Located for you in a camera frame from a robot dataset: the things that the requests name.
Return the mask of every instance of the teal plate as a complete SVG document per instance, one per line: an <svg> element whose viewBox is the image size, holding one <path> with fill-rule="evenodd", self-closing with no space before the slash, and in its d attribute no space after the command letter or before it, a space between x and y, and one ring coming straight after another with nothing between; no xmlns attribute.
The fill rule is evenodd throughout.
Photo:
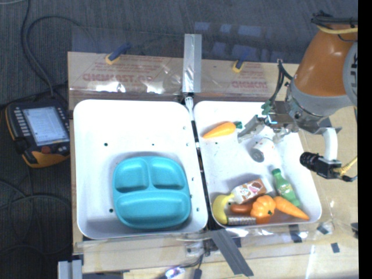
<svg viewBox="0 0 372 279"><path fill-rule="evenodd" d="M160 156L120 162L113 174L113 200L119 220L131 228L156 230L182 224L191 211L183 168Z"/></svg>

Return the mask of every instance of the table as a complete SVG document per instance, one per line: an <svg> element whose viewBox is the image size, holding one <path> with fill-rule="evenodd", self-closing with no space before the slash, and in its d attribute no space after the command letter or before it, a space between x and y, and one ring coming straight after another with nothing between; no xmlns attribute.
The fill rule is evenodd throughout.
<svg viewBox="0 0 372 279"><path fill-rule="evenodd" d="M81 59L92 57L89 53L69 53L69 81ZM277 80L277 65L261 63L268 92L274 92ZM290 75L298 65L284 64ZM284 99L285 89L277 99ZM70 111L81 100L92 95L77 95L70 90ZM165 96L164 99L175 99ZM338 133L338 159L345 164L357 155L357 125L353 107L343 108L330 117L334 127L341 126ZM123 278L158 278L178 264L190 264L197 260L198 239L179 240L173 236L139 237L87 241L76 222L76 176L74 161L74 127L70 121L71 134L71 187L73 201L73 247L75 255L82 255L83 274L124 271ZM324 152L324 141L319 135L299 133L304 150ZM348 174L357 174L355 164ZM358 222L357 181L345 183L340 180L325 180L312 172L321 198L326 218L319 230L310 232L301 242L295 242L289 234L252 236L241 239L239 248L257 278L358 278L359 244L351 223ZM210 251L203 257L202 278L235 278L220 251ZM192 278L197 266L186 268L179 278Z"/></svg>

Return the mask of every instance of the metal strip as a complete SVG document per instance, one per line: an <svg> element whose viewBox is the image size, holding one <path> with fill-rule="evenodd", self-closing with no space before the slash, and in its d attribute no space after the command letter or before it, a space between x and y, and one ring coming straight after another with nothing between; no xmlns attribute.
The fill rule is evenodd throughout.
<svg viewBox="0 0 372 279"><path fill-rule="evenodd" d="M234 275L243 274L247 277L253 276L253 271L248 266L234 240L225 229L211 231L210 236L220 249L232 272L234 272Z"/></svg>
<svg viewBox="0 0 372 279"><path fill-rule="evenodd" d="M199 93L202 77L202 36L185 34L182 92Z"/></svg>
<svg viewBox="0 0 372 279"><path fill-rule="evenodd" d="M58 262L58 279L82 279L81 260Z"/></svg>

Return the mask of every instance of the toy bottle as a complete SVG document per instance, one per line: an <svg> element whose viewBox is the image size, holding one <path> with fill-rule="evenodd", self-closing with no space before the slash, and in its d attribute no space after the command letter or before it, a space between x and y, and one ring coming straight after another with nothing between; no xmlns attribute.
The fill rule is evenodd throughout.
<svg viewBox="0 0 372 279"><path fill-rule="evenodd" d="M275 178L275 185L278 194L293 203L295 206L300 206L300 201L297 199L291 183L283 178L283 176L281 175L281 170L274 169L271 173Z"/></svg>

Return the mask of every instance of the orange carrot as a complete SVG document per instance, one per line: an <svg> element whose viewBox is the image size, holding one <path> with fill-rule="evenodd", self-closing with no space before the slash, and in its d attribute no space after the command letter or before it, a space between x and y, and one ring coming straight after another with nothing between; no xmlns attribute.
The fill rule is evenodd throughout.
<svg viewBox="0 0 372 279"><path fill-rule="evenodd" d="M276 209L278 209L279 211L304 220L310 220L310 217L306 215L304 211L293 205L290 201L286 200L285 198L281 196L275 196L274 201L276 204Z"/></svg>
<svg viewBox="0 0 372 279"><path fill-rule="evenodd" d="M253 203L251 217L256 218L256 224L268 223L274 215L275 207L276 203L269 194L262 195Z"/></svg>
<svg viewBox="0 0 372 279"><path fill-rule="evenodd" d="M213 138L221 137L222 135L228 135L233 133L237 127L241 128L240 122L225 122L204 134L203 138Z"/></svg>

